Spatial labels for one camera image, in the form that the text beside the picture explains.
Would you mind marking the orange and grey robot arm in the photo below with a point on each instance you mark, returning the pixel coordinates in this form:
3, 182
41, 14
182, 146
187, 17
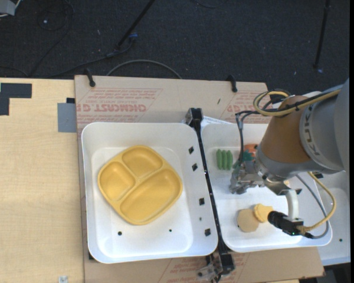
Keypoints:
286, 134

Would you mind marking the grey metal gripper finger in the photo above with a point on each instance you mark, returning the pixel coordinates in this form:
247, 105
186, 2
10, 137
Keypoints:
233, 186
243, 190

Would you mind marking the brown cardboard board red print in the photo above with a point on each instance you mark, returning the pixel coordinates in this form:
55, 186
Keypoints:
165, 102

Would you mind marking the yellow divided plate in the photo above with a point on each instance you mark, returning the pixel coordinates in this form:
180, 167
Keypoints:
140, 184

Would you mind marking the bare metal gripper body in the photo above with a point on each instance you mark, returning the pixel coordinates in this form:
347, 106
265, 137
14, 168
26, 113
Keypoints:
249, 174

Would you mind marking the white plastic tray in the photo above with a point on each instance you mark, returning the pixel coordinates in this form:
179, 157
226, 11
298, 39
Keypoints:
271, 240
153, 240

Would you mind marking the black cylinder on white bracket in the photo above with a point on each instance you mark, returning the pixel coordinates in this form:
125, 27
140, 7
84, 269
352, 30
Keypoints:
284, 220

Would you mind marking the tan round biscuit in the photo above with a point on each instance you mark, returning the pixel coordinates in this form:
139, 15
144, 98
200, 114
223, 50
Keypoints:
247, 221

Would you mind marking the yellow ridged biscuit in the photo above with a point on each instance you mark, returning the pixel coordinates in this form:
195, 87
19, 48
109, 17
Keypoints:
262, 212

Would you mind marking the green pea pods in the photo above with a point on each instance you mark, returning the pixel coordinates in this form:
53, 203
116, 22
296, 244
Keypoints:
224, 159

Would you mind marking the thin black rod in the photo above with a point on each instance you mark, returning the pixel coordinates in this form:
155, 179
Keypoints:
208, 175

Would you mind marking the orange carrot with green leaves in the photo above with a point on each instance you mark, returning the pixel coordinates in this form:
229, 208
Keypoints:
249, 150

